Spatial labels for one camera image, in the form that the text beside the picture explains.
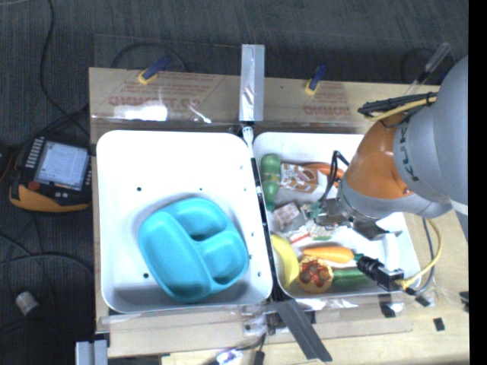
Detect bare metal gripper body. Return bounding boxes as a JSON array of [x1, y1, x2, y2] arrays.
[[315, 197, 357, 228]]

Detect white and green packet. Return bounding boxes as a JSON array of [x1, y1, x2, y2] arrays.
[[307, 221, 338, 242]]

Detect orange carrot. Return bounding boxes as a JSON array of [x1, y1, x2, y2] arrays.
[[302, 245, 364, 265]]

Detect white packet with red stripe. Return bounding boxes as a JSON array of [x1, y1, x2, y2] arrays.
[[288, 229, 311, 245]]

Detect orange toy sausage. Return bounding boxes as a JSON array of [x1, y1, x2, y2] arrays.
[[304, 161, 345, 188]]

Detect small pink and white carton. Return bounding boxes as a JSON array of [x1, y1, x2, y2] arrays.
[[271, 202, 302, 230]]

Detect orange and white carton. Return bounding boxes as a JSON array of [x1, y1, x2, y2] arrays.
[[280, 162, 321, 195]]

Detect yellow banana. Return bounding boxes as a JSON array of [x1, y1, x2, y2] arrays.
[[270, 233, 301, 290]]

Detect green toy vegetable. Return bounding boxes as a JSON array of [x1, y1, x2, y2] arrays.
[[331, 267, 371, 290]]

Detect yellow pizza slice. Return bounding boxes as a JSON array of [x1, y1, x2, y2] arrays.
[[296, 255, 335, 295]]

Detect green plastic bottle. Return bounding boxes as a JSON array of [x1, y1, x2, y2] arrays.
[[260, 153, 283, 212]]

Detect white plastic tray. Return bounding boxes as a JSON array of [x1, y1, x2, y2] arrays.
[[252, 131, 423, 301], [95, 129, 274, 315]]

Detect blue divided plate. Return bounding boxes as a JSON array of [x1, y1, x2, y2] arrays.
[[137, 197, 250, 305]]

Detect brown cardboard board red print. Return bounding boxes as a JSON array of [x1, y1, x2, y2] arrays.
[[88, 66, 444, 359]]

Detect grey metal cylinder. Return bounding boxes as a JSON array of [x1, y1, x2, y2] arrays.
[[14, 290, 41, 317]]

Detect black cylinder on white bracket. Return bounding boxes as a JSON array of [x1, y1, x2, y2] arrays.
[[356, 232, 405, 293]]

